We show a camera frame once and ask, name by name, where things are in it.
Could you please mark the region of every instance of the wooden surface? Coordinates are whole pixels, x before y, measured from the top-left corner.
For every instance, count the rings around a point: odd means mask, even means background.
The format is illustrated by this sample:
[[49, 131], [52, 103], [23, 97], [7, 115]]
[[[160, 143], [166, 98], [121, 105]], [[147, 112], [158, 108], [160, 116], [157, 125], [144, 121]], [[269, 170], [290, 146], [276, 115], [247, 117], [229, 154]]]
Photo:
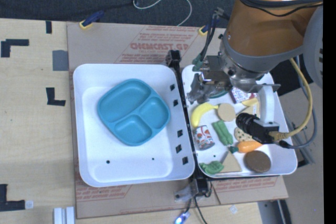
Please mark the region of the wooden surface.
[[[53, 71], [52, 51], [67, 50], [66, 23], [0, 19], [0, 39], [29, 39], [0, 58], [0, 184], [7, 200], [31, 200], [33, 209], [0, 212], [0, 223], [52, 223], [53, 209], [75, 206], [69, 74]], [[65, 106], [47, 105], [46, 88]], [[208, 223], [262, 223], [256, 202], [204, 207]], [[173, 223], [180, 210], [80, 219], [76, 223]], [[191, 209], [187, 223], [203, 223]]]

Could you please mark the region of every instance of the banana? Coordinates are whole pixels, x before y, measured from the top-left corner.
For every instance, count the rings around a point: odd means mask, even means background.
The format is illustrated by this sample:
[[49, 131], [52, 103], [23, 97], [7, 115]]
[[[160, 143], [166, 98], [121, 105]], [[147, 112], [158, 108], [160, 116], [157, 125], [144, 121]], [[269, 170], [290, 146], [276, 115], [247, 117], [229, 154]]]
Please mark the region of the banana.
[[194, 109], [193, 113], [191, 114], [191, 125], [192, 125], [192, 127], [193, 128], [198, 127], [198, 124], [201, 120], [202, 115], [205, 112], [208, 112], [211, 109], [218, 109], [218, 106], [217, 105], [212, 105], [210, 103], [203, 103], [203, 104], [200, 104], [199, 106], [197, 106]]

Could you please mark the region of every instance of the bin hole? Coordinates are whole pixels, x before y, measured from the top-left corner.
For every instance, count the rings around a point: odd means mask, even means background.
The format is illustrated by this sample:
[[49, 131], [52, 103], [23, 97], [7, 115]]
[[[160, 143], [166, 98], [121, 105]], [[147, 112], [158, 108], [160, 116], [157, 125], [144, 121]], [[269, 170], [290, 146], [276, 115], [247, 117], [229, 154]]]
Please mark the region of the bin hole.
[[176, 153], [179, 153], [182, 150], [182, 146], [178, 145], [175, 149], [176, 149]]
[[182, 163], [183, 163], [183, 165], [187, 164], [188, 163], [188, 157], [182, 158]]

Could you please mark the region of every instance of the can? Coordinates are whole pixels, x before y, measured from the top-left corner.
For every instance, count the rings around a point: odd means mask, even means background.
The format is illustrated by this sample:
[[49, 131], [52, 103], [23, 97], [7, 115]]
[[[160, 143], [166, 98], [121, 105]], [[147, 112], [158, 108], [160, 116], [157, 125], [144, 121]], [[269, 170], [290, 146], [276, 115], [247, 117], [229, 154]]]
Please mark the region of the can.
[[207, 150], [215, 145], [215, 142], [212, 139], [210, 131], [206, 125], [199, 126], [194, 130], [194, 139], [201, 151]]

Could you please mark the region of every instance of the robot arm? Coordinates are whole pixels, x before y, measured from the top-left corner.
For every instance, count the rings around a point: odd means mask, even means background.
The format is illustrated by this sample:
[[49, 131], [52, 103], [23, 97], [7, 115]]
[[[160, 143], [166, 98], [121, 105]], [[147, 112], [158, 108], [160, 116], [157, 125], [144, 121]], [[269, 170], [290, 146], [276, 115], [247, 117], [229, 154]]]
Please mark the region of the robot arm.
[[308, 27], [317, 12], [323, 16], [323, 0], [235, 0], [218, 55], [203, 57], [195, 65], [194, 71], [199, 74], [195, 75], [188, 100], [203, 103], [232, 87], [257, 92], [261, 95], [260, 119], [240, 115], [237, 126], [262, 143], [293, 135], [279, 133], [272, 119], [271, 98], [280, 85], [259, 85], [257, 80], [282, 61], [290, 59], [295, 65], [292, 58], [307, 50], [304, 37], [309, 32], [317, 30], [322, 36], [323, 27], [317, 29], [316, 22]]

